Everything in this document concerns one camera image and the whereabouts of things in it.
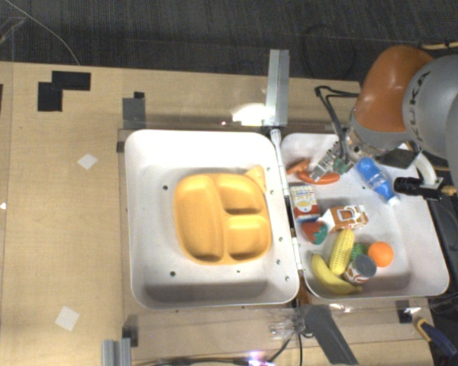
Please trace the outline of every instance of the toy orange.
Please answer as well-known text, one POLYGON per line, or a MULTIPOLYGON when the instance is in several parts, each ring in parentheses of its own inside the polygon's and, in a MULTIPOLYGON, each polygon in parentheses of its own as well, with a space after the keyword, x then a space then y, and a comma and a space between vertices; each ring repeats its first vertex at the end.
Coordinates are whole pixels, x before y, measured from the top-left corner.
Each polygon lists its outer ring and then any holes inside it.
POLYGON ((378 241, 368 248, 368 256, 378 267, 387 267, 394 259, 394 250, 386 242, 378 241))

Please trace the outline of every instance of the wooden table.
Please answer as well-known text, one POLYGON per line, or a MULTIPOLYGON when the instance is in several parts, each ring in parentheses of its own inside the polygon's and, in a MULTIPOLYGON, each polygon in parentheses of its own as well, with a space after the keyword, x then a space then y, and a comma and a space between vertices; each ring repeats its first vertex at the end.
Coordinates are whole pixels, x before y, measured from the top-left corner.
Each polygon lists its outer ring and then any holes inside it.
MULTIPOLYGON (((0 63, 0 84, 0 205, 6 203, 0 208, 0 366, 101 364, 102 340, 119 340, 124 305, 130 302, 123 287, 116 153, 122 98, 144 92, 147 119, 154 124, 214 124, 229 118, 238 105, 264 103, 266 78, 0 63), (38 82, 50 82, 53 70, 90 72, 91 90, 64 91, 63 112, 38 112, 38 82), (88 170, 77 163, 87 154, 98 159, 88 170), (63 306, 79 313, 71 332, 55 323, 63 306)), ((358 90, 355 82, 291 79, 289 120, 331 132, 313 93, 320 84, 358 90)), ((335 104, 346 121, 352 102, 335 104)), ((363 312, 338 319, 360 364, 383 364, 385 354, 386 364, 432 364, 427 343, 411 325, 398 324, 393 303, 383 308, 386 314, 376 311, 380 316, 363 312)), ((145 325, 156 329, 150 326, 156 319, 146 310, 140 313, 145 325)), ((427 308, 421 315, 431 320, 427 308)), ((231 338, 223 323, 212 328, 209 336, 170 326, 171 332, 189 336, 186 342, 173 344, 165 330, 162 341, 133 349, 134 359, 149 360, 154 352, 170 354, 171 348, 190 344, 193 348, 187 349, 197 352, 204 340, 210 344, 227 337, 232 347, 247 342, 231 338), (215 332, 225 337, 217 339, 215 332)), ((270 342, 263 349, 278 347, 270 342)), ((305 341, 304 356, 305 364, 327 364, 315 340, 305 341)), ((297 364, 295 343, 278 359, 297 364)))

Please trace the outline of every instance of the blue plastic bottle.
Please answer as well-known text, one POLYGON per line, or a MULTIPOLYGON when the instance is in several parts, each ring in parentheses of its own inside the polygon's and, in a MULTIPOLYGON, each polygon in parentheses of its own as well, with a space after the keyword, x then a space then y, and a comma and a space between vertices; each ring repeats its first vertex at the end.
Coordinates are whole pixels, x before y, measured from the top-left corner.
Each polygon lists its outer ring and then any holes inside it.
POLYGON ((389 180, 370 157, 363 157, 358 161, 356 169, 366 185, 382 195, 389 205, 393 206, 398 203, 398 197, 394 194, 389 180))

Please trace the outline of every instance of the yellow cable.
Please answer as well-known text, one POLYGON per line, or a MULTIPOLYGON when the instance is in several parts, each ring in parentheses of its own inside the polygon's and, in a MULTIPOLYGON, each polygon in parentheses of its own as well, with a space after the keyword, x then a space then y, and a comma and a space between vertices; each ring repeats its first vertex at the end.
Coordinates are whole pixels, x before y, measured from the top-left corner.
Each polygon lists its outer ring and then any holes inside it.
POLYGON ((436 44, 421 45, 421 49, 424 49, 424 50, 454 49, 455 47, 458 47, 458 41, 449 42, 449 43, 436 43, 436 44))

